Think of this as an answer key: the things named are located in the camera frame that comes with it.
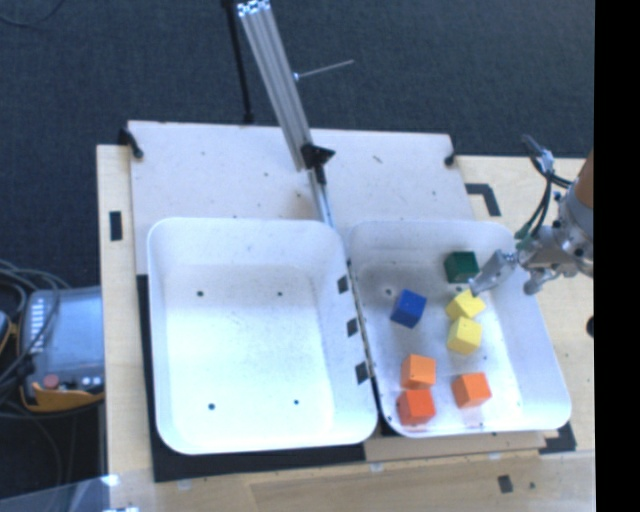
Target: green cube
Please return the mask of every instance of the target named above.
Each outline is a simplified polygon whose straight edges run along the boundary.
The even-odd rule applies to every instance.
[[[450,283],[466,283],[480,272],[476,254],[472,251],[452,252],[444,260],[444,269]]]

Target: black pole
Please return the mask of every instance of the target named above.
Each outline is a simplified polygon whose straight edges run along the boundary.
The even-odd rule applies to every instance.
[[[238,69],[238,78],[240,79],[240,89],[242,90],[242,103],[244,104],[244,122],[246,124],[252,124],[254,122],[254,116],[251,109],[251,99],[249,98],[247,77],[244,71],[244,64],[242,63],[240,39],[238,38],[238,28],[236,25],[236,15],[234,9],[235,5],[235,0],[222,0],[222,7],[227,12],[227,24],[229,25],[233,54],[236,59],[236,68]]]

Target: robotic arm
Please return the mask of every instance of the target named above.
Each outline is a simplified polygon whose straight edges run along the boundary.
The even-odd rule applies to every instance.
[[[534,167],[546,179],[545,193],[531,219],[516,233],[516,250],[496,251],[469,281],[474,296],[498,286],[518,265],[529,272],[530,279],[524,285],[528,295],[560,276],[574,277],[580,272],[593,278],[593,150],[578,177],[569,182],[556,176],[549,150],[527,135],[523,142]],[[558,215],[550,226],[545,226],[552,185],[565,188],[566,192],[555,196]]]

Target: yellow cube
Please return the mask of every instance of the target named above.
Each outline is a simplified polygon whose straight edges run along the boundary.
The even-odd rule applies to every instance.
[[[468,355],[480,346],[481,338],[482,325],[470,318],[461,316],[451,324],[447,348],[460,354]]]
[[[449,302],[445,311],[451,320],[457,320],[461,316],[473,318],[486,308],[486,304],[480,297],[474,297],[470,289],[459,293]]]

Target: wooden table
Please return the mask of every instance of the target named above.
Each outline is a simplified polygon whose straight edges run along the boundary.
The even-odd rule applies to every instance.
[[[582,160],[558,160],[574,177]],[[535,209],[544,182],[525,158],[458,156],[467,184],[489,185],[502,215],[471,195],[478,220],[518,229]],[[439,438],[408,445],[375,435],[364,463],[155,483],[143,375],[132,223],[130,150],[98,146],[97,174],[104,301],[108,468],[119,476],[112,507],[140,510],[551,510],[595,507],[593,281],[547,283],[540,308],[572,400],[575,450],[541,455],[558,432]],[[122,236],[113,239],[112,212]]]

